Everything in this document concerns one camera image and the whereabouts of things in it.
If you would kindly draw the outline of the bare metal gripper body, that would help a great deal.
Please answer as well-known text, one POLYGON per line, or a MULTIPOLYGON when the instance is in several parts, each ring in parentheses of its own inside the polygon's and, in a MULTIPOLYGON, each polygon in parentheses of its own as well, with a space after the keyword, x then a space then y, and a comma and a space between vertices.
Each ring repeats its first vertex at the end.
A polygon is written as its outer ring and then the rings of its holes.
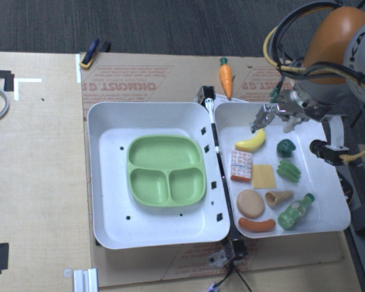
POLYGON ((301 107, 297 100, 297 97, 293 90, 284 89, 279 93, 276 100, 277 115, 283 122, 306 122, 310 118, 304 113, 303 107, 301 107))

